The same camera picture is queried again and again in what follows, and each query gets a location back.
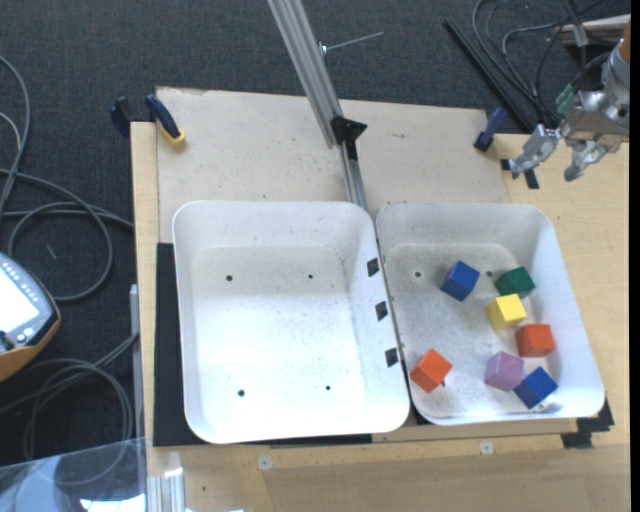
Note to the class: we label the green cube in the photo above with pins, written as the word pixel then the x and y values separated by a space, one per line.
pixel 515 281

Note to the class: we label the white plastic tray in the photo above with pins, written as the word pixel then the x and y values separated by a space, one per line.
pixel 450 320
pixel 280 330

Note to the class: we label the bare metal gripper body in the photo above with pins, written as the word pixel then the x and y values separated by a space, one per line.
pixel 597 117

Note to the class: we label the yellow cube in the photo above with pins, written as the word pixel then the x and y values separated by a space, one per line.
pixel 505 311

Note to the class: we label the purple cube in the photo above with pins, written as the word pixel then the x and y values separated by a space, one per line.
pixel 503 370

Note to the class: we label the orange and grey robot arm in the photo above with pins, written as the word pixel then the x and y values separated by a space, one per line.
pixel 619 65

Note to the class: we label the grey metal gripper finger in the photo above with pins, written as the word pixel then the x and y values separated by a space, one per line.
pixel 539 145
pixel 584 156

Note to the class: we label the blue cube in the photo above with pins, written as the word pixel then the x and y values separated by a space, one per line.
pixel 460 281
pixel 535 387

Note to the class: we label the orange cube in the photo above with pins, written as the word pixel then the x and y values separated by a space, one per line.
pixel 430 370
pixel 535 340

